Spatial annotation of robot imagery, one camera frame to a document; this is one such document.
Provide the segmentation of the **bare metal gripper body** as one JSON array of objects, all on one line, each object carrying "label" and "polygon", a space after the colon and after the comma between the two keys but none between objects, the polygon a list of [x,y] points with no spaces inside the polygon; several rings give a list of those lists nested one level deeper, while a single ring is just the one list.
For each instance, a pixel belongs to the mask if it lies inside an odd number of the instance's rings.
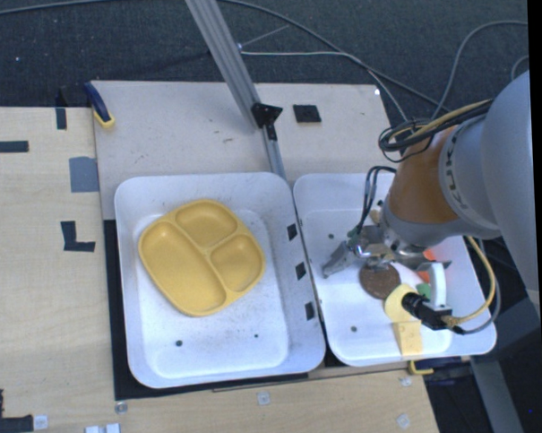
[{"label": "bare metal gripper body", "polygon": [[425,258],[426,248],[412,245],[394,230],[379,225],[356,226],[348,233],[348,248],[360,258],[401,260]]}]

